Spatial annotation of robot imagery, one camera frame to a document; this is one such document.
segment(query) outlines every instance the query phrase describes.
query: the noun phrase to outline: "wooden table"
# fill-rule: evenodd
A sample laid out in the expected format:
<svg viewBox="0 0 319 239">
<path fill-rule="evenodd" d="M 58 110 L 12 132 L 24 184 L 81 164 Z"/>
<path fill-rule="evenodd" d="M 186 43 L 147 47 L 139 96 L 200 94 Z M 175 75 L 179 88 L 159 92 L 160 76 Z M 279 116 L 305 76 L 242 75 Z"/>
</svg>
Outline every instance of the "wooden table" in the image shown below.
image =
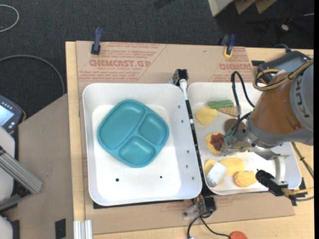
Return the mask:
<svg viewBox="0 0 319 239">
<path fill-rule="evenodd" d="M 313 56 L 313 50 L 300 50 L 306 55 Z M 246 48 L 249 60 L 270 61 L 285 53 L 284 49 Z M 82 171 L 82 152 L 79 118 L 79 98 L 77 81 L 76 43 L 66 42 L 66 63 L 68 83 L 68 104 L 70 123 L 70 147 L 72 164 L 72 191 L 73 212 L 75 221 L 84 221 L 84 189 Z M 298 144 L 301 153 L 306 157 L 311 167 L 314 166 L 314 148 L 304 144 Z M 301 174 L 307 187 L 313 185 L 311 176 L 300 162 Z M 242 231 L 249 239 L 311 239 L 315 237 L 314 226 L 314 201 L 300 202 L 294 207 L 295 214 L 292 217 L 249 220 L 240 222 L 219 223 L 210 225 L 211 228 L 224 234 L 232 231 Z M 185 239 L 187 227 L 155 229 L 125 233 L 96 235 L 95 239 Z M 191 235 L 197 239 L 218 238 L 207 230 L 204 225 L 193 226 Z"/>
</svg>

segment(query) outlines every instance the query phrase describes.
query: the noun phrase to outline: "blue clamp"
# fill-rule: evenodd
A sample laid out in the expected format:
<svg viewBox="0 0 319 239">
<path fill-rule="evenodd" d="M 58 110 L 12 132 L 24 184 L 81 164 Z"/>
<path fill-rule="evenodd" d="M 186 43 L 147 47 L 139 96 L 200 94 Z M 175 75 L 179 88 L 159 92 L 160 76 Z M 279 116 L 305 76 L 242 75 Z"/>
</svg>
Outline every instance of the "blue clamp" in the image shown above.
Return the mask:
<svg viewBox="0 0 319 239">
<path fill-rule="evenodd" d="M 231 58 L 231 56 L 233 55 L 233 47 L 235 44 L 235 35 L 231 34 L 230 36 L 228 35 L 224 35 L 223 37 L 221 37 L 219 39 L 218 45 L 223 45 L 225 47 L 224 50 L 224 57 L 225 58 Z"/>
<path fill-rule="evenodd" d="M 92 44 L 91 54 L 95 54 L 95 55 L 99 55 L 100 54 L 101 36 L 102 36 L 102 29 L 101 28 L 97 28 L 95 30 L 95 38 L 94 38 L 94 43 Z"/>
</svg>

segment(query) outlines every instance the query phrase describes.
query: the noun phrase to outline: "teal plate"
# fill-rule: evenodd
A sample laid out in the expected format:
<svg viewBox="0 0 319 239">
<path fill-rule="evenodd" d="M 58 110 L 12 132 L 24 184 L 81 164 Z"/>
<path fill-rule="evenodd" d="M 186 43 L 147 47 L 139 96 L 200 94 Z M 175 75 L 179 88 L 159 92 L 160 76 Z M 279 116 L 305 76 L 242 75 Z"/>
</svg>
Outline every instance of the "teal plate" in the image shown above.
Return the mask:
<svg viewBox="0 0 319 239">
<path fill-rule="evenodd" d="M 151 163 L 169 135 L 167 123 L 153 110 L 135 100 L 119 102 L 98 127 L 99 143 L 131 167 Z"/>
</svg>

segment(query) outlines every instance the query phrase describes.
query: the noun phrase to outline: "red round object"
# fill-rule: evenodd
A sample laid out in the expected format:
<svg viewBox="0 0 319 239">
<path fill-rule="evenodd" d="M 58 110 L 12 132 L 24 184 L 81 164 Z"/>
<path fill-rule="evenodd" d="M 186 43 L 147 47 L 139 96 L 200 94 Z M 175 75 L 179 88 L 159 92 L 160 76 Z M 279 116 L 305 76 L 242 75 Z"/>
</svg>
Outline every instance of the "red round object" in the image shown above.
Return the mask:
<svg viewBox="0 0 319 239">
<path fill-rule="evenodd" d="M 235 231 L 233 233 L 230 234 L 230 238 L 231 239 L 248 239 L 247 236 L 240 231 Z"/>
</svg>

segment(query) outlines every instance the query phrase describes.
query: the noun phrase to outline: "screen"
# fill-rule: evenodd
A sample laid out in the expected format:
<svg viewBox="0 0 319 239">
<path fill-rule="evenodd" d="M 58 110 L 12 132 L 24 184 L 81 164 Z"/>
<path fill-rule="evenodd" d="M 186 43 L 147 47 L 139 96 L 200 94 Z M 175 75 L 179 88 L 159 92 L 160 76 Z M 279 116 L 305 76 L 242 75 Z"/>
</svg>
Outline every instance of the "screen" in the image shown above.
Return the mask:
<svg viewBox="0 0 319 239">
<path fill-rule="evenodd" d="M 13 115 L 13 112 L 7 110 L 3 106 L 0 106 L 0 126 L 3 126 Z"/>
</svg>

